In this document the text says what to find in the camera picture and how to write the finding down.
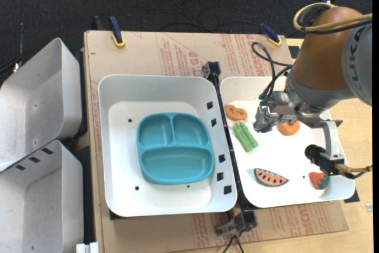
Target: white tray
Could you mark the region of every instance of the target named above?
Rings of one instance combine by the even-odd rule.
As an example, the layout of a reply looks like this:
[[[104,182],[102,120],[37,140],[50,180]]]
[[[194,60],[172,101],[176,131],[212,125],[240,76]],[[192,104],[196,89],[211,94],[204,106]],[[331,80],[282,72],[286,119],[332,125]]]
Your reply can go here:
[[[52,140],[77,134],[82,121],[79,63],[52,40],[0,90],[0,172]]]
[[[227,119],[247,200],[256,207],[265,208],[350,198],[355,191],[354,180],[341,175],[332,176],[324,190],[316,190],[310,182],[309,173],[320,170],[305,157],[304,150],[311,144],[325,148],[322,129],[311,129],[301,123],[300,130],[294,136],[282,135],[276,126],[268,133],[254,131],[253,122],[260,102],[258,97],[270,81],[271,77],[236,77],[226,78],[220,85],[224,105],[231,104],[248,112],[244,123],[259,143],[256,149],[246,153],[234,136],[235,121]],[[280,77],[275,83],[275,90],[283,90],[284,86],[285,77]],[[329,111],[325,111],[322,118],[331,119]],[[280,174],[289,182],[280,187],[258,184],[254,176],[255,168]]]
[[[0,252],[72,253],[83,242],[81,163],[59,141],[0,174]]]
[[[99,104],[105,198],[113,213],[131,217],[233,208],[237,200],[234,173],[211,82],[200,77],[109,75],[99,84]],[[208,178],[181,185],[155,184],[144,178],[137,126],[144,117],[161,112],[192,114],[204,122],[215,159]]]

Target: cardboard sheet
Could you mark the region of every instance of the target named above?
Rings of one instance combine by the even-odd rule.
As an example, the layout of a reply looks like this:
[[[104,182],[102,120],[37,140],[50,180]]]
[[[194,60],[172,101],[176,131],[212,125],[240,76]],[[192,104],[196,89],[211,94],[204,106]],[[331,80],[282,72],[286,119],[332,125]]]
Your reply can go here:
[[[216,226],[227,222],[224,213],[110,219],[104,195],[98,84],[109,74],[198,76],[208,61],[220,63],[222,78],[270,76],[269,63],[254,54],[250,46],[260,41],[274,60],[292,63],[286,40],[276,47],[265,36],[244,34],[123,32],[123,38],[126,46],[119,49],[110,31],[85,33],[86,81],[91,84],[93,114],[89,128],[95,143],[91,146],[92,168],[97,168],[93,177],[98,181],[94,182],[94,191],[98,191],[94,195],[95,224],[101,251],[119,253],[127,248],[127,252],[164,253],[225,246],[229,239],[216,235]],[[243,233],[241,243],[348,229],[338,201],[259,209],[256,216],[258,227]]]

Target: toy watermelon slice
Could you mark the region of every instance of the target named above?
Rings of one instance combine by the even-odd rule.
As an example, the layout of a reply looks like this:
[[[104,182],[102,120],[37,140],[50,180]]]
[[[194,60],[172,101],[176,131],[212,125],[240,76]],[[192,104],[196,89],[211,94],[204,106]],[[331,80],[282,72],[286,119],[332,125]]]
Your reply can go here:
[[[330,182],[330,176],[323,172],[311,172],[309,178],[317,190],[324,190]]]
[[[264,169],[254,169],[254,174],[257,182],[267,187],[280,187],[289,182],[288,178]]]

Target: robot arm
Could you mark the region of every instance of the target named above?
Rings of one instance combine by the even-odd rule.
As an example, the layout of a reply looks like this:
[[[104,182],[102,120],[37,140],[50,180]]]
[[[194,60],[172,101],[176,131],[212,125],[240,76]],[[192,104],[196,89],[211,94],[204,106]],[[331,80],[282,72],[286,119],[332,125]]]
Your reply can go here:
[[[360,98],[372,105],[372,16],[369,22],[358,11],[334,7],[324,11],[313,28],[335,25],[326,31],[308,32],[296,62],[290,69],[285,90],[273,91],[257,109],[254,129],[266,133],[277,124],[296,120],[311,128],[322,128],[326,150],[315,145],[305,154],[328,175],[338,174],[339,155],[336,128],[342,121],[326,121],[320,115],[347,98]]]

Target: blue divided plate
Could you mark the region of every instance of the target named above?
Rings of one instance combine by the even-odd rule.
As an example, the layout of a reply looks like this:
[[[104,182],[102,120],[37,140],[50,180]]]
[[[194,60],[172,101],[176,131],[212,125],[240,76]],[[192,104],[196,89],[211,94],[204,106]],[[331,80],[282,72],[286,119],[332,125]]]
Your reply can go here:
[[[204,123],[185,113],[146,116],[137,128],[143,175],[157,184],[188,184],[214,169],[212,143]]]

